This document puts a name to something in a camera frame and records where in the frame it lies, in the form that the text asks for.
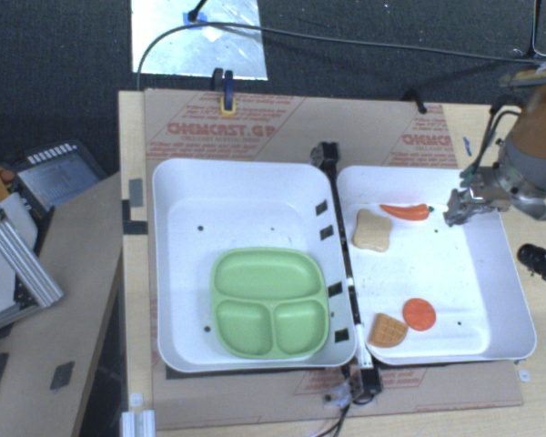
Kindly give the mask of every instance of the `red chili pepper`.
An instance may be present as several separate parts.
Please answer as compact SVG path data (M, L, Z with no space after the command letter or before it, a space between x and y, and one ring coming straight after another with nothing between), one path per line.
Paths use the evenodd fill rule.
M427 204L419 204L418 206L410 206L407 208L380 204L380 208L391 216L405 220L424 220L430 214L430 208Z

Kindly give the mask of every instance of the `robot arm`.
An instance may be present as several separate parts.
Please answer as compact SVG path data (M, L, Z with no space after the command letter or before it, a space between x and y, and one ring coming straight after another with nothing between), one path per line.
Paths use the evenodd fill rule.
M546 220L546 83L532 91L501 143L497 162L492 167L480 167L480 157L492 141L496 125L497 120L490 122L480 156L461 173L463 189L451 191L449 209L444 214L449 226L466 223L475 214L505 211L510 206L533 219ZM546 249L524 245L519 259L546 279Z

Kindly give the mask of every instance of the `orange object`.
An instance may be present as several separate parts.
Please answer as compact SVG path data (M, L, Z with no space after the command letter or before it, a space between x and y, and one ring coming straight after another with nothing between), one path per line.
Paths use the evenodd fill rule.
M430 329L437 320L435 309L421 298L408 300L402 308L402 317L409 327L418 331Z
M430 214L430 208L427 204L419 204L418 206L410 206L407 208L380 204L380 208L391 216L405 220L424 220Z

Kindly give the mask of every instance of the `green divided plate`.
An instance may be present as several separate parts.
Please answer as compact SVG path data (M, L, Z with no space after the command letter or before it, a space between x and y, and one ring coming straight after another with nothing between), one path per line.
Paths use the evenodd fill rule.
M293 249L222 254L210 280L218 339L244 358L308 356L328 337L326 285L318 264Z

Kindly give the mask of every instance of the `toy bread slice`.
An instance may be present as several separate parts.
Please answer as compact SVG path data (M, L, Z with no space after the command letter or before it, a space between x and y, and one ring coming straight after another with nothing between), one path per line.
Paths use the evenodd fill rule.
M409 327L387 314L377 314L369 336L370 345L392 348L399 345L407 336Z
M360 249L384 252L390 245L391 230L390 218L373 214L367 208L363 208L358 212L352 243Z

